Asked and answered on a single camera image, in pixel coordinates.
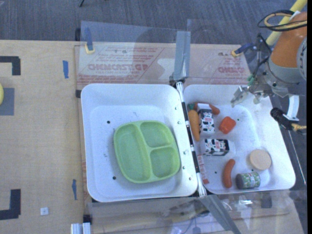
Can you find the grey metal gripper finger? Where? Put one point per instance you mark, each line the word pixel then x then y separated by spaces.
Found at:
pixel 240 95
pixel 257 99

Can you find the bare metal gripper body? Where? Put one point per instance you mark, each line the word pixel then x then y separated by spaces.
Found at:
pixel 268 85

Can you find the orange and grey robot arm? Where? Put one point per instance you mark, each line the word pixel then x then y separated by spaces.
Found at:
pixel 286 45

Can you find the orange sausage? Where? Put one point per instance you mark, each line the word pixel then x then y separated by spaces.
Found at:
pixel 228 173
pixel 215 109

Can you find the orange red pepper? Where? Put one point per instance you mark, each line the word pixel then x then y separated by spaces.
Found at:
pixel 227 125

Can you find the white plastic tray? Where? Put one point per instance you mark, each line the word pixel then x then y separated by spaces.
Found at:
pixel 102 142
pixel 246 135

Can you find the cow print carton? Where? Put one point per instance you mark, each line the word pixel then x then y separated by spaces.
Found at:
pixel 217 147
pixel 207 122

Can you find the orange carrot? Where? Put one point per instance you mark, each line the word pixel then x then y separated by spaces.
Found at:
pixel 194 125

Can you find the beige round biscuit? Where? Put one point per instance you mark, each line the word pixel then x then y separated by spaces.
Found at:
pixel 260 160

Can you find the green labelled can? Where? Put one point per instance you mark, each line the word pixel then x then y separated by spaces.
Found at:
pixel 248 180

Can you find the yellow padded pole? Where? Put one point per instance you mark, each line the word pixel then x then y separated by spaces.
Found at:
pixel 296 7

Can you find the red and white packet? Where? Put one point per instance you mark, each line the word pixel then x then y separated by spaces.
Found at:
pixel 202 169

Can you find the brown cardboard board red print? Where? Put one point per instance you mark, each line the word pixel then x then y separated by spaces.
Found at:
pixel 146 67

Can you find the green divided plate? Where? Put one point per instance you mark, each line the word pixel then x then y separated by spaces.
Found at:
pixel 131 152

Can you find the yellow round object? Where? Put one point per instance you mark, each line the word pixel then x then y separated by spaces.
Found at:
pixel 1 94

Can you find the black cylinder on white bracket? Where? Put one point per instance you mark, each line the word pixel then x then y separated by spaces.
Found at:
pixel 282 117

